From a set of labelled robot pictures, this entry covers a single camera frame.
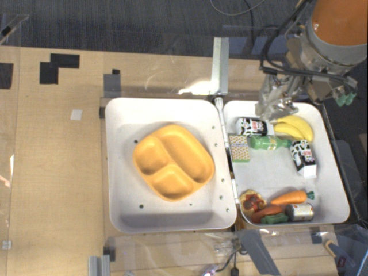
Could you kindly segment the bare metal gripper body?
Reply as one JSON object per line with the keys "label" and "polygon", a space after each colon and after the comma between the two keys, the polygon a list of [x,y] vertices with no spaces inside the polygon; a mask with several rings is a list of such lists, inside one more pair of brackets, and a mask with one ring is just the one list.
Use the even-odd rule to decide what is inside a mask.
{"label": "bare metal gripper body", "polygon": [[344,87],[329,76],[345,76],[352,65],[332,62],[321,56],[304,37],[293,37],[287,40],[286,60],[291,68],[321,72],[328,76],[306,76],[300,86],[315,104],[322,104],[326,99],[333,98],[338,105],[352,104],[357,92],[356,81],[351,81],[350,89]]}

